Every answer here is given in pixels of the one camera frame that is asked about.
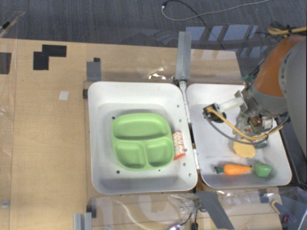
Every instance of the green plate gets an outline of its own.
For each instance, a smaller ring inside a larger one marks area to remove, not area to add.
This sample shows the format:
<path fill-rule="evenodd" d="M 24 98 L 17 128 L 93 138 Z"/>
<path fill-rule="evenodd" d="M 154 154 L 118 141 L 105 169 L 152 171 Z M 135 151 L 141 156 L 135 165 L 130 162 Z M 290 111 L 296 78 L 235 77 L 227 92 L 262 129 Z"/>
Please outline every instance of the green plate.
<path fill-rule="evenodd" d="M 112 145 L 117 161 L 127 170 L 159 169 L 175 155 L 169 124 L 153 113 L 117 117 L 112 124 Z"/>

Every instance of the white plastic tub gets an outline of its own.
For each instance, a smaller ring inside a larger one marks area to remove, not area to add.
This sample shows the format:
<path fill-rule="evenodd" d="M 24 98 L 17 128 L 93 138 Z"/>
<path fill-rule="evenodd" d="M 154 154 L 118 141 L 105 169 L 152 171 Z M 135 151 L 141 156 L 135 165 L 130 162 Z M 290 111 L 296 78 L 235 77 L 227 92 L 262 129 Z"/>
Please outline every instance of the white plastic tub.
<path fill-rule="evenodd" d="M 267 147 L 256 150 L 254 158 L 245 159 L 235 154 L 232 149 L 233 142 L 214 130 L 202 115 L 204 107 L 233 99 L 234 94 L 243 88 L 241 85 L 192 84 L 187 89 L 201 176 L 204 182 L 213 188 L 287 185 L 291 181 L 292 173 L 279 132 L 269 137 Z M 239 110 L 238 107 L 226 112 L 227 120 L 232 124 L 236 123 Z M 225 123 L 216 126 L 233 137 L 232 129 Z M 253 172 L 235 176 L 216 174 L 214 166 L 221 167 L 228 162 L 251 166 L 255 162 L 264 162 L 272 166 L 272 172 L 267 178 L 258 178 Z"/>
<path fill-rule="evenodd" d="M 92 181 L 103 194 L 186 191 L 197 182 L 197 172 L 182 93 L 168 83 L 96 82 L 88 91 Z M 116 161 L 111 125 L 119 115 L 156 113 L 181 131 L 187 153 L 156 170 L 125 170 Z"/>

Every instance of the toy sink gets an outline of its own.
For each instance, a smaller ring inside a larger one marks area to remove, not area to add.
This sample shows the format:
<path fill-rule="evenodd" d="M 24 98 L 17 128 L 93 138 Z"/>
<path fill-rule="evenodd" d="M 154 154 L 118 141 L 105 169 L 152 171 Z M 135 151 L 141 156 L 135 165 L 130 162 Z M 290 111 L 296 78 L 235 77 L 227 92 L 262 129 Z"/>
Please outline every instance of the toy sink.
<path fill-rule="evenodd" d="M 222 84 L 192 84 L 187 88 L 196 146 L 193 150 L 185 104 L 177 86 L 93 83 L 88 90 L 88 103 L 92 182 L 96 190 L 109 195 L 187 191 L 197 183 L 197 169 L 201 169 L 207 185 L 218 189 L 288 184 L 292 173 L 278 132 L 270 136 L 267 147 L 257 150 L 254 158 L 244 159 L 233 152 L 232 142 L 211 128 L 202 116 L 204 107 L 230 100 L 241 89 L 242 85 Z M 238 113 L 239 108 L 227 111 L 227 119 L 234 124 Z M 158 121 L 157 116 L 168 125 Z M 149 123 L 153 127 L 146 130 L 144 126 Z M 231 135 L 225 124 L 219 127 Z M 182 132 L 186 155 L 173 161 L 172 151 L 167 150 L 168 134 L 177 131 Z M 273 170 L 267 178 L 258 178 L 253 172 L 217 175 L 214 166 L 227 162 L 251 166 L 264 162 Z"/>
<path fill-rule="evenodd" d="M 127 170 L 159 169 L 174 159 L 171 129 L 158 114 L 121 115 L 113 122 L 111 135 L 116 159 Z"/>

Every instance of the orange carrot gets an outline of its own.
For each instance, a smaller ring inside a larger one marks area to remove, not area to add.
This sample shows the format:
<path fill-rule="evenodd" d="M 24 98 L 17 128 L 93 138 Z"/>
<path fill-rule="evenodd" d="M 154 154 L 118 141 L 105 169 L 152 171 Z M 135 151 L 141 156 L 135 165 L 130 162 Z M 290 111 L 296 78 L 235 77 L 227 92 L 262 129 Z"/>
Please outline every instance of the orange carrot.
<path fill-rule="evenodd" d="M 225 164 L 223 168 L 215 167 L 215 170 L 218 174 L 225 173 L 228 175 L 235 175 L 235 174 L 241 174 L 247 171 L 251 171 L 251 167 L 242 165 L 242 164 L 228 163 L 228 164 Z"/>

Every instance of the wooden table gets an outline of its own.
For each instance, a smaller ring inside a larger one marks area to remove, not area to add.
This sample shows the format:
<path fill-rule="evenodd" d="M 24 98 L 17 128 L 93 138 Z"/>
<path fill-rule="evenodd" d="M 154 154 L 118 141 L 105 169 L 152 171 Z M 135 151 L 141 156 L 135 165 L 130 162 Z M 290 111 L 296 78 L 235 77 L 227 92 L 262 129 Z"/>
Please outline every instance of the wooden table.
<path fill-rule="evenodd" d="M 0 46 L 11 41 L 1 39 Z M 49 70 L 33 70 L 33 52 L 42 51 L 43 44 L 65 45 L 67 55 L 50 57 Z M 88 197 L 83 100 L 86 62 L 100 58 L 105 81 L 145 81 L 157 73 L 171 82 L 177 49 L 18 40 L 15 53 L 18 67 L 11 195 L 7 192 L 11 205 L 0 215 L 4 219 L 0 228 L 7 229 L 9 224 L 11 230 L 71 230 L 74 213 L 85 212 Z M 234 52 L 192 50 L 191 76 L 191 82 L 241 83 Z M 69 92 L 67 100 L 59 99 L 61 92 Z M 280 229 L 276 214 L 258 217 L 244 219 L 261 219 L 257 229 L 267 229 L 268 224 L 273 226 L 270 229 Z M 230 219 L 240 222 L 239 216 Z M 208 216 L 200 217 L 200 222 L 204 227 L 200 229 L 215 229 Z M 161 223 L 156 228 L 154 222 L 144 226 L 159 229 Z M 135 229 L 142 228 L 135 223 Z"/>

